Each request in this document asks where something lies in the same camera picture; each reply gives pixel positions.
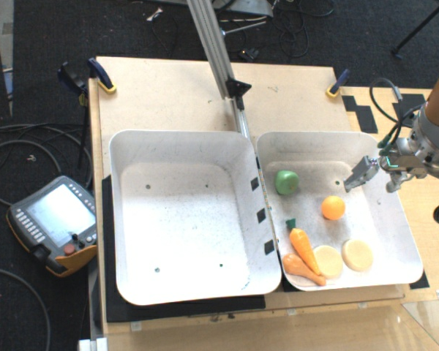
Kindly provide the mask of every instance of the green ball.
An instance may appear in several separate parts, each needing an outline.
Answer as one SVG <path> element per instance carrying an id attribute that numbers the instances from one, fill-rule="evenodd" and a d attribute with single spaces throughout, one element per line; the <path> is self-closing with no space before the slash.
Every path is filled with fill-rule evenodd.
<path id="1" fill-rule="evenodd" d="M 299 176 L 291 170 L 279 170 L 275 175 L 275 189 L 280 195 L 293 194 L 299 185 Z"/>

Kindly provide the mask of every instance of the yellow disc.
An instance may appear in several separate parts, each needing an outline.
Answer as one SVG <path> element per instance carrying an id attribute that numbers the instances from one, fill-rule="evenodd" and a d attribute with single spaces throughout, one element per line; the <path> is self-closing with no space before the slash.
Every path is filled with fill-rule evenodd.
<path id="1" fill-rule="evenodd" d="M 314 249 L 315 259 L 322 276 L 337 278 L 343 270 L 342 255 L 332 246 L 319 246 Z"/>
<path id="2" fill-rule="evenodd" d="M 342 256 L 345 264 L 354 271 L 365 271 L 372 265 L 374 257 L 369 245 L 360 239 L 350 239 L 343 244 Z"/>

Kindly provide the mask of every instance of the toy food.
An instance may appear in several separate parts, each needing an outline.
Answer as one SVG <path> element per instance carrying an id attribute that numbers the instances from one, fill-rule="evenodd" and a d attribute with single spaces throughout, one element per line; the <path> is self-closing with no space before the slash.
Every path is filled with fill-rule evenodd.
<path id="1" fill-rule="evenodd" d="M 299 257 L 315 274 L 320 275 L 319 265 L 306 232 L 294 227 L 291 229 L 290 240 Z"/>
<path id="2" fill-rule="evenodd" d="M 299 185 L 299 177 L 291 170 L 279 170 L 275 175 L 275 189 L 280 195 L 293 194 Z"/>
<path id="3" fill-rule="evenodd" d="M 342 257 L 350 269 L 358 272 L 369 269 L 374 260 L 371 248 L 360 239 L 346 241 L 342 247 Z"/>
<path id="4" fill-rule="evenodd" d="M 316 247 L 314 255 L 322 276 L 327 279 L 339 277 L 343 270 L 343 259 L 334 247 L 325 245 Z"/>
<path id="5" fill-rule="evenodd" d="M 345 202 L 343 199 L 336 195 L 330 195 L 326 197 L 322 204 L 322 215 L 326 219 L 336 220 L 339 219 L 345 214 Z"/>
<path id="6" fill-rule="evenodd" d="M 294 274 L 295 276 L 306 277 L 319 286 L 326 285 L 325 277 L 319 276 L 311 271 L 297 254 L 286 254 L 282 259 L 282 263 L 285 272 Z"/>

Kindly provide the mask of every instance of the white plastic tray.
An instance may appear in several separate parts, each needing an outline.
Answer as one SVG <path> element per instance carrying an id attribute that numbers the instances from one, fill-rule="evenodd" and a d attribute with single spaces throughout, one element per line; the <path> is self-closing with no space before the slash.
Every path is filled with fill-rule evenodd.
<path id="1" fill-rule="evenodd" d="M 248 139 L 125 130 L 109 152 L 116 282 L 126 301 L 260 295 L 278 286 L 276 243 Z"/>
<path id="2" fill-rule="evenodd" d="M 365 156 L 378 155 L 375 139 L 362 132 L 269 132 L 257 141 L 258 158 L 265 181 L 271 218 L 280 256 L 295 252 L 286 220 L 306 231 L 312 247 L 329 245 L 341 251 L 349 238 L 360 238 L 372 248 L 374 263 L 365 272 L 344 265 L 339 278 L 316 286 L 300 276 L 285 273 L 300 290 L 328 290 L 343 287 L 404 284 L 417 281 L 423 265 L 398 194 L 388 193 L 390 176 L 379 173 L 365 185 L 345 191 L 343 180 Z M 298 191 L 279 195 L 274 187 L 278 170 L 295 171 L 300 178 Z M 340 196 L 345 215 L 324 219 L 320 204 L 329 195 Z"/>

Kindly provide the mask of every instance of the orange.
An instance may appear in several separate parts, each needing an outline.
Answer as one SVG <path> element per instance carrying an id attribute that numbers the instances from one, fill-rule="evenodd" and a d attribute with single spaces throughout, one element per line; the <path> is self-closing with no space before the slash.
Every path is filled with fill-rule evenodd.
<path id="1" fill-rule="evenodd" d="M 336 195 L 326 197 L 321 205 L 322 215 L 326 219 L 339 219 L 345 214 L 345 202 Z"/>

